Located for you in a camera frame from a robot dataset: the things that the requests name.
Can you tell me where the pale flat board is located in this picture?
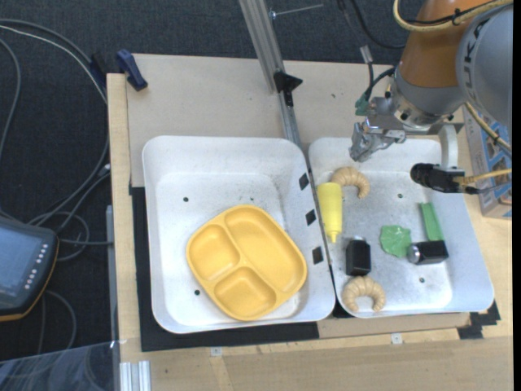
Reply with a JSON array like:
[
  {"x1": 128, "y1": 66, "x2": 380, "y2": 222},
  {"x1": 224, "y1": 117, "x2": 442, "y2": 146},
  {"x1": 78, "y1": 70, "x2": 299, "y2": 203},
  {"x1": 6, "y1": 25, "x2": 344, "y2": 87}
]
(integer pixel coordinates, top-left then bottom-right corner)
[{"x1": 125, "y1": 53, "x2": 473, "y2": 340}]

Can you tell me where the white plastic tray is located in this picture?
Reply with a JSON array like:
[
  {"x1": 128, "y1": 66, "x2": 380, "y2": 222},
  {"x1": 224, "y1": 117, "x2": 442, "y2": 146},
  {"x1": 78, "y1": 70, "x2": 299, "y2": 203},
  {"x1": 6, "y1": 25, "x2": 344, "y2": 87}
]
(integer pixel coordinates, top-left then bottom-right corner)
[
  {"x1": 308, "y1": 136, "x2": 496, "y2": 319},
  {"x1": 141, "y1": 135, "x2": 337, "y2": 335}
]

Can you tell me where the beige croissant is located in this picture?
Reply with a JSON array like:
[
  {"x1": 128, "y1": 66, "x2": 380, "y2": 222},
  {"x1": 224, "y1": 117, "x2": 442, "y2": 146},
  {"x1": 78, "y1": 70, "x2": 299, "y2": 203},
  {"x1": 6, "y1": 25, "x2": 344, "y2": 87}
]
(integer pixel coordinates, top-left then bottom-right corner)
[
  {"x1": 330, "y1": 166, "x2": 371, "y2": 200},
  {"x1": 341, "y1": 275, "x2": 387, "y2": 313}
]

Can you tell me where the green rectangular block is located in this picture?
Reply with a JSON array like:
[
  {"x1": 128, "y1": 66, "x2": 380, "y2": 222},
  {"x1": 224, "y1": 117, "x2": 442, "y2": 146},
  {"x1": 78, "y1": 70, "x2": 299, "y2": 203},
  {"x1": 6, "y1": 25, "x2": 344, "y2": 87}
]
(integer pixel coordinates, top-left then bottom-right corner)
[{"x1": 418, "y1": 202, "x2": 445, "y2": 243}]

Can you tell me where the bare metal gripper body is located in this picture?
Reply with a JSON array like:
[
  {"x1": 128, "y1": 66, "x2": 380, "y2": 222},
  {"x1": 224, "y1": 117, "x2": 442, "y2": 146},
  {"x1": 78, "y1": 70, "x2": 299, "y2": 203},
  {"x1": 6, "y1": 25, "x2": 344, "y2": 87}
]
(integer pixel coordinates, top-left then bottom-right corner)
[{"x1": 363, "y1": 95, "x2": 455, "y2": 145}]

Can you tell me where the yellow squeeze bottle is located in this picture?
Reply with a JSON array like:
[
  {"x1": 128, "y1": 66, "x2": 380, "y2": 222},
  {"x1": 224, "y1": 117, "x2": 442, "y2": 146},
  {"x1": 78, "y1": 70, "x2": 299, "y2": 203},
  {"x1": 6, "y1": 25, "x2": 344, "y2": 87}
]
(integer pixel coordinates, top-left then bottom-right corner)
[{"x1": 316, "y1": 182, "x2": 344, "y2": 244}]

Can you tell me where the green lettuce leaf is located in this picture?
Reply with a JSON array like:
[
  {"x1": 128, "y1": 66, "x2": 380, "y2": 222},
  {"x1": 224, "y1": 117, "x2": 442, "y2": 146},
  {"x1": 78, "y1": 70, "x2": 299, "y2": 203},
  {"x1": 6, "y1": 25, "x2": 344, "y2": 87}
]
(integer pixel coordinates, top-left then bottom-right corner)
[{"x1": 379, "y1": 224, "x2": 413, "y2": 258}]

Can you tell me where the black bottle with silver cap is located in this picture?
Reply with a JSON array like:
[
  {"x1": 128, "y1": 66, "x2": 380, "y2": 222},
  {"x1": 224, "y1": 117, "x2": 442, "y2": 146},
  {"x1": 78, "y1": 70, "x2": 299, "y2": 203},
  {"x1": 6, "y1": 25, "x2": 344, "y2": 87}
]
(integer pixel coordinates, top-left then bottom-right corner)
[
  {"x1": 344, "y1": 235, "x2": 372, "y2": 277},
  {"x1": 406, "y1": 239, "x2": 450, "y2": 266}
]

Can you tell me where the black cylinder on white bracket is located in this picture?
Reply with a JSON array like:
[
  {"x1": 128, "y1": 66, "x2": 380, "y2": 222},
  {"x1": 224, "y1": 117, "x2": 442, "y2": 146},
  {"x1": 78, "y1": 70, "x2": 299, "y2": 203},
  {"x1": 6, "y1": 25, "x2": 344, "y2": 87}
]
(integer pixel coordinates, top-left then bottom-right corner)
[{"x1": 409, "y1": 124, "x2": 466, "y2": 194}]

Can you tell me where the blue and grey carton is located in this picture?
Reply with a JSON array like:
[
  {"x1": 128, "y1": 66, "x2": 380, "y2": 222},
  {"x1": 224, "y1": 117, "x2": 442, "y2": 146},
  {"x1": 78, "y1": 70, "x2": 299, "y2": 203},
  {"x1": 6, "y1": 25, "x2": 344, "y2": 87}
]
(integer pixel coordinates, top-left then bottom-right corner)
[{"x1": 466, "y1": 108, "x2": 514, "y2": 220}]

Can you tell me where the yellow divided plate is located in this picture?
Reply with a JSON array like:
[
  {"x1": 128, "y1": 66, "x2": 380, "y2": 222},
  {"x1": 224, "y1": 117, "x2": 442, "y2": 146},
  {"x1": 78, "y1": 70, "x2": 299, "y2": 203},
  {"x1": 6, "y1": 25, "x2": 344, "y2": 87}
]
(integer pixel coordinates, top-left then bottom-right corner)
[{"x1": 186, "y1": 204, "x2": 309, "y2": 323}]

